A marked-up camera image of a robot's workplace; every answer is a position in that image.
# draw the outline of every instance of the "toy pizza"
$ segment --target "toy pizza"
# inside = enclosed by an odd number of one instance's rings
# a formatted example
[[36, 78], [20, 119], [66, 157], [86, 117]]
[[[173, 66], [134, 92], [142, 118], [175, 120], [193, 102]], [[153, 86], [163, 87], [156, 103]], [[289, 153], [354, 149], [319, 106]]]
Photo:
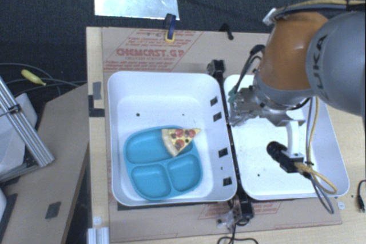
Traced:
[[164, 128], [161, 130], [161, 137], [168, 152], [175, 157], [190, 144], [200, 131], [199, 128]]

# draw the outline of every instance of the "black connector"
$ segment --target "black connector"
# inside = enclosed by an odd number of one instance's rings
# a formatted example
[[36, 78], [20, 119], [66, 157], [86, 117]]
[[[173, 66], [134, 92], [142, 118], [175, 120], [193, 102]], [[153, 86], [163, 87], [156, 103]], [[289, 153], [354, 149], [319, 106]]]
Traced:
[[280, 163], [280, 167], [284, 169], [287, 173], [296, 173], [297, 168], [295, 167], [296, 162], [303, 162], [303, 157], [290, 158], [283, 152], [287, 151], [287, 147], [284, 145], [272, 141], [267, 146], [267, 153], [274, 159], [276, 162]]
[[362, 197], [360, 195], [357, 196], [357, 202], [359, 204], [360, 212], [364, 213], [365, 212], [365, 204], [364, 204], [364, 201], [362, 200]]

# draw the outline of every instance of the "blue plate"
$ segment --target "blue plate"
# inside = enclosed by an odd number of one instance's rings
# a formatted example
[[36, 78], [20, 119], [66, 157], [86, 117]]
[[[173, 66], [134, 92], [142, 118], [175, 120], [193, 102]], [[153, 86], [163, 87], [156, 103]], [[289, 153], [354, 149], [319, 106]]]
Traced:
[[202, 180], [202, 164], [192, 141], [178, 156], [172, 157], [161, 138], [162, 126], [132, 134], [124, 144], [124, 158], [135, 191], [156, 201], [185, 194]]

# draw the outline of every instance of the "wooden table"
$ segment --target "wooden table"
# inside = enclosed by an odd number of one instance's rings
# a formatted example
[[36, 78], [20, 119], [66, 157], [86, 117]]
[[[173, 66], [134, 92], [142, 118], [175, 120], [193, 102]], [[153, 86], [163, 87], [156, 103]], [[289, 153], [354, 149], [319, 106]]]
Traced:
[[[95, 83], [100, 83], [101, 96], [94, 100], [95, 109], [104, 109], [104, 64], [103, 64], [103, 41], [102, 28], [87, 28], [87, 73], [88, 73], [88, 93], [90, 97], [95, 95]], [[230, 51], [225, 33], [217, 37], [218, 33], [208, 32], [207, 40], [211, 40], [209, 51], [206, 47], [197, 53], [189, 52], [188, 55], [179, 59], [179, 64], [172, 68], [172, 71], [178, 71], [179, 68], [186, 66], [192, 72], [203, 72], [205, 66], [211, 59], [224, 59], [226, 64], [230, 64], [228, 75], [239, 73], [246, 56], [238, 58], [238, 52]], [[242, 40], [241, 46], [244, 52], [258, 43], [265, 43], [268, 35], [266, 34], [234, 34], [236, 40]], [[201, 39], [195, 43], [195, 46], [205, 44]], [[350, 115], [331, 107], [328, 108], [337, 136], [337, 140], [343, 155], [344, 163], [347, 168], [350, 189], [349, 192], [340, 198], [338, 202], [343, 202], [344, 210], [340, 210], [342, 225], [308, 227], [299, 229], [271, 230], [261, 232], [238, 233], [238, 238], [252, 237], [259, 243], [364, 243], [366, 239], [366, 216], [360, 213], [356, 204], [356, 189], [360, 180], [365, 178], [365, 131], [360, 117]], [[91, 167], [91, 201], [93, 227], [109, 227], [110, 214], [108, 204], [108, 174], [107, 174], [107, 149], [106, 141], [106, 119], [105, 117], [90, 117], [90, 167]], [[215, 243], [219, 235], [186, 237], [174, 239], [149, 240], [149, 243]]]

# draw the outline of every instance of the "pizza slice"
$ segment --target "pizza slice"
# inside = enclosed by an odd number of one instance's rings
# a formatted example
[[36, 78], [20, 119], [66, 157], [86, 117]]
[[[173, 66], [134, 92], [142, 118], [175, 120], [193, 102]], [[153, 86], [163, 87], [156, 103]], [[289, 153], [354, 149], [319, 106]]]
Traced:
[[200, 131], [199, 128], [164, 128], [161, 130], [161, 137], [168, 152], [175, 157], [190, 144]]

